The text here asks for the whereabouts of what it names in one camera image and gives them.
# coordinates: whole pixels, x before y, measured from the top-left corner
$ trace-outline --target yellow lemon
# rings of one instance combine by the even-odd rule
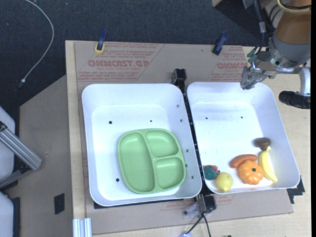
[[[226,172],[219,173],[216,177],[216,185],[221,191],[229,191],[233,185],[232,176]]]

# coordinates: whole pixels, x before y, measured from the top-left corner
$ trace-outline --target toy food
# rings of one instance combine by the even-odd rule
[[[220,172],[215,165],[206,165],[203,167],[203,170],[207,180],[215,180]]]
[[[269,138],[257,138],[254,140],[254,144],[256,147],[259,147],[261,150],[267,149],[269,145],[271,145],[271,140]]]
[[[262,167],[251,160],[246,160],[239,165],[238,172],[240,178],[247,184],[258,184],[264,177]]]
[[[233,185],[232,176],[229,173],[221,172],[216,177],[216,185],[222,191],[229,191]]]
[[[234,158],[231,161],[230,166],[232,168],[238,168],[239,165],[241,165],[246,160],[256,161],[257,160],[257,156],[256,155],[241,155],[241,156],[237,156],[236,158]]]
[[[273,182],[277,181],[277,176],[274,171],[271,169],[269,164],[269,151],[271,147],[268,146],[267,149],[262,151],[259,155],[259,165],[263,168],[263,173],[265,177]]]

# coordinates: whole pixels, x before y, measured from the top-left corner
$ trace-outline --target yellow clamp pad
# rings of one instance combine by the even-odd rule
[[[95,52],[96,54],[103,54],[104,47],[105,47],[105,43],[102,44],[101,50],[98,50],[98,49],[97,49],[98,43],[99,43],[99,42],[97,42],[96,45],[95,45],[94,52]]]

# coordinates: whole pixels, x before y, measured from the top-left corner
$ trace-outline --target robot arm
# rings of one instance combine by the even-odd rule
[[[277,0],[284,14],[269,39],[265,51],[256,48],[248,54],[250,67],[244,67],[240,86],[251,89],[257,82],[273,79],[277,74],[299,74],[301,90],[299,93],[283,91],[281,102],[302,109],[311,107],[311,74],[304,64],[311,58],[311,3],[312,0],[291,0],[284,5]],[[259,23],[264,35],[264,22]]]

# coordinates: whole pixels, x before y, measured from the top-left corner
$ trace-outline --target wooden edge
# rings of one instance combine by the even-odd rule
[[[71,40],[65,41],[66,47],[66,71],[68,92],[68,115],[69,115],[69,138],[71,154],[71,175],[73,195],[74,219],[86,217],[83,168],[81,156],[81,138],[79,123],[79,105],[77,91],[75,43]]]

